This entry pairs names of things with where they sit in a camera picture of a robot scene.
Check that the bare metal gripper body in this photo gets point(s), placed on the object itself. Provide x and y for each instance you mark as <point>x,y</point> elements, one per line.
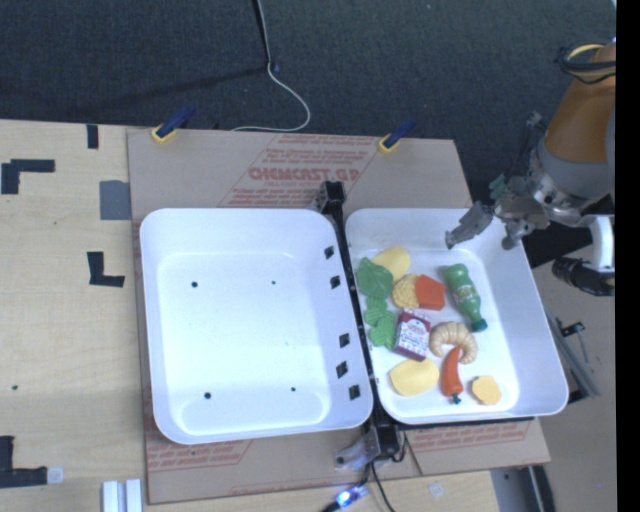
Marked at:
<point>530,205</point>

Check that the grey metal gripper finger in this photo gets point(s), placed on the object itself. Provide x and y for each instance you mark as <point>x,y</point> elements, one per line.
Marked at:
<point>515,234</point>
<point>470,225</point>

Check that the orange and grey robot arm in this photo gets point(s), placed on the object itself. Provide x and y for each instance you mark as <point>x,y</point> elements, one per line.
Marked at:
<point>580,125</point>

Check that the green toy bottle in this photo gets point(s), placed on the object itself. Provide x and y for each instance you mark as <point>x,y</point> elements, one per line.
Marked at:
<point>464,295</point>

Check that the orange toy block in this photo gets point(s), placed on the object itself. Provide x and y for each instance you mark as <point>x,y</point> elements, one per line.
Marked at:
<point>431,294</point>

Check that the yellow toy potato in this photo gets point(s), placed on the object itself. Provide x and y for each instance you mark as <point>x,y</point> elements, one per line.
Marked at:
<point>394,260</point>

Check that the white plastic tray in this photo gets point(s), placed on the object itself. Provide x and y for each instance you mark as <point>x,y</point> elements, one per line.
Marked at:
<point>240,330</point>
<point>520,320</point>

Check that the yellow toy corn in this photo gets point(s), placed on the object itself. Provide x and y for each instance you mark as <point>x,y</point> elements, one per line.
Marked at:
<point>405,292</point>

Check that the green toy lettuce leaf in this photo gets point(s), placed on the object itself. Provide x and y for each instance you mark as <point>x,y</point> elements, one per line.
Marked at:
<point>374,279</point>

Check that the beige toy croissant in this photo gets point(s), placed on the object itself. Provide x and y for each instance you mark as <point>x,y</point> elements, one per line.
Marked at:
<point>457,336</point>

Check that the red toy carton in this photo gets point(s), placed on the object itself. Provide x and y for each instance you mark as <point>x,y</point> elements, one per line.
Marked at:
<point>412,335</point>

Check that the green ridged toy vegetable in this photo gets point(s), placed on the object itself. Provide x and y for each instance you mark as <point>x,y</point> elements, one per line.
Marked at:
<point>381,325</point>

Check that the orange toy pepper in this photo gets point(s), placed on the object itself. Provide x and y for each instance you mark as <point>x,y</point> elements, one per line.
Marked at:
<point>451,375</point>

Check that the small yellow toy biscuit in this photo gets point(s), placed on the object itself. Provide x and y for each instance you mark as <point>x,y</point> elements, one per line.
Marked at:
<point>486,391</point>

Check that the yellow toy potato chip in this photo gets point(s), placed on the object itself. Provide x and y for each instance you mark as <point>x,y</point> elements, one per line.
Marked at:
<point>414,377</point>

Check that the brown cardboard board red print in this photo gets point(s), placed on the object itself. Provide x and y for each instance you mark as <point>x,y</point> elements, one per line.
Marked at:
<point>200,170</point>

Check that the black cylinder on white bracket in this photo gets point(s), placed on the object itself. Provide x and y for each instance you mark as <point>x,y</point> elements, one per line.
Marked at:
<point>582,275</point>

